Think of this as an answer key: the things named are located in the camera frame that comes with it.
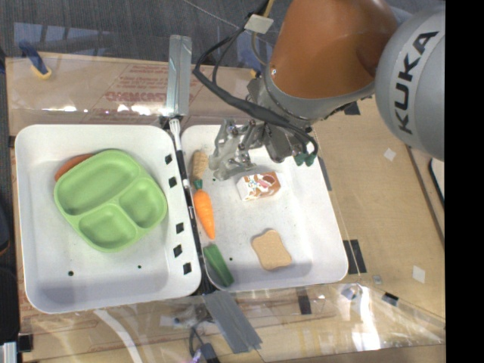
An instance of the white tray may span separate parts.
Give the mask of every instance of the white tray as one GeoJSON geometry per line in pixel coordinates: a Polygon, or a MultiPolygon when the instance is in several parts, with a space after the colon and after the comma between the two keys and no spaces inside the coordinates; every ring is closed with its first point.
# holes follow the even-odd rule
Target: white tray
{"type": "Polygon", "coordinates": [[[29,126],[18,134],[15,154],[25,288],[38,310],[58,313],[142,303],[188,296],[198,288],[200,263],[175,149],[162,129],[29,126]],[[78,154],[107,148],[131,154],[155,178],[168,202],[166,218],[118,253],[90,247],[54,204],[54,174],[60,165],[78,154]],[[172,161],[167,164],[169,155],[172,161]],[[173,188],[172,177],[177,182],[173,188]],[[178,224],[183,224],[179,233],[178,224]],[[178,245],[182,252],[175,257],[178,245]]]}
{"type": "MultiPolygon", "coordinates": [[[[218,126],[192,126],[183,132],[181,145],[189,169],[196,150],[213,152],[218,131],[218,126]]],[[[217,244],[234,276],[234,283],[225,288],[207,268],[212,283],[220,290],[244,291],[340,281],[348,271],[348,259],[318,161],[310,167],[298,167],[291,158],[277,164],[264,147],[250,151],[250,157],[259,165],[256,172],[275,170],[288,187],[272,197],[243,202],[235,185],[241,174],[218,181],[212,171],[205,171],[203,189],[212,199],[216,239],[211,241],[198,225],[200,242],[217,244]],[[252,237],[270,228],[279,232],[293,259],[290,266],[274,271],[260,266],[250,245],[252,237]]]]}

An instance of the toy carrot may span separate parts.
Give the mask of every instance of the toy carrot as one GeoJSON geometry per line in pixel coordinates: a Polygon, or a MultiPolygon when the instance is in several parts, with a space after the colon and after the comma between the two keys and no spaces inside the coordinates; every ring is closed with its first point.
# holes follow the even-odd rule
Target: toy carrot
{"type": "Polygon", "coordinates": [[[209,238],[215,239],[215,219],[213,218],[212,201],[210,195],[202,189],[202,176],[208,163],[208,156],[203,151],[197,150],[193,155],[191,179],[196,189],[193,195],[195,213],[209,238]]]}

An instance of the bread slice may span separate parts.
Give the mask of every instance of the bread slice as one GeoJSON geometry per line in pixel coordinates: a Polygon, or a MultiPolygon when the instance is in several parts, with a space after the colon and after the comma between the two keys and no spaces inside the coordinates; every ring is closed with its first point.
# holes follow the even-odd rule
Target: bread slice
{"type": "Polygon", "coordinates": [[[265,270],[283,268],[293,261],[276,230],[268,230],[252,239],[252,248],[256,251],[260,264],[265,270]]]}

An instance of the dark gray floor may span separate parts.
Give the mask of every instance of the dark gray floor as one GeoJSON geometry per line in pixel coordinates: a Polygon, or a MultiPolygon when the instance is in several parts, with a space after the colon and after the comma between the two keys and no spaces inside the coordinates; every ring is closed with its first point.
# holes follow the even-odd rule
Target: dark gray floor
{"type": "MultiPolygon", "coordinates": [[[[190,36],[195,61],[237,29],[262,0],[0,0],[0,47],[20,55],[17,42],[27,39],[40,51],[83,53],[166,61],[170,35],[190,36]]],[[[436,0],[387,0],[411,14],[436,0]]],[[[277,0],[275,25],[259,43],[269,54],[287,1],[277,0]]],[[[249,36],[241,36],[224,65],[256,67],[249,36]]],[[[5,76],[0,75],[0,205],[12,230],[11,174],[5,76]]],[[[15,271],[14,247],[0,257],[0,268],[15,271]]],[[[0,281],[2,289],[7,289],[0,281]]]]}

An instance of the green plate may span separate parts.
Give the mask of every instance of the green plate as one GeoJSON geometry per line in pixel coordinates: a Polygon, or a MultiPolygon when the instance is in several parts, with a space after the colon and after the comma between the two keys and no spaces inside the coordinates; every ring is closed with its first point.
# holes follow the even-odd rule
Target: green plate
{"type": "Polygon", "coordinates": [[[104,252],[133,244],[168,211],[165,194],[151,175],[115,149],[95,154],[63,174],[54,199],[79,235],[104,252]]]}

